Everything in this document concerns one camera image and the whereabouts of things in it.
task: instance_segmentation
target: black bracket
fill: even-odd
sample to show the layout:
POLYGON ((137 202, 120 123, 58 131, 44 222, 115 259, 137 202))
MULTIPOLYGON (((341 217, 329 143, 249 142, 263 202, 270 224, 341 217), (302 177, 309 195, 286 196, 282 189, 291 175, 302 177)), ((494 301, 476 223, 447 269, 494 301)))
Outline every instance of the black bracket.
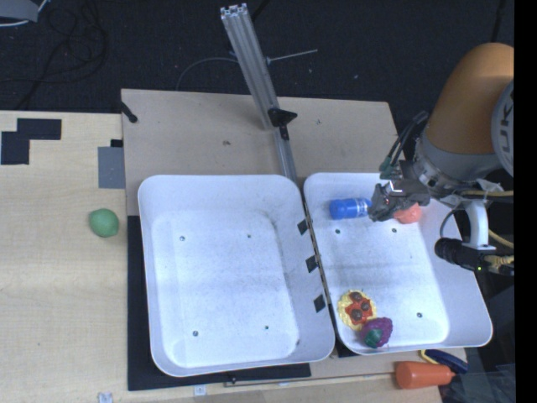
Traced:
POLYGON ((293 121, 297 117, 297 114, 291 111, 285 111, 284 109, 278 109, 272 107, 268 110, 268 117, 273 127, 279 127, 279 135, 284 140, 289 140, 289 132, 287 131, 287 124, 293 121))

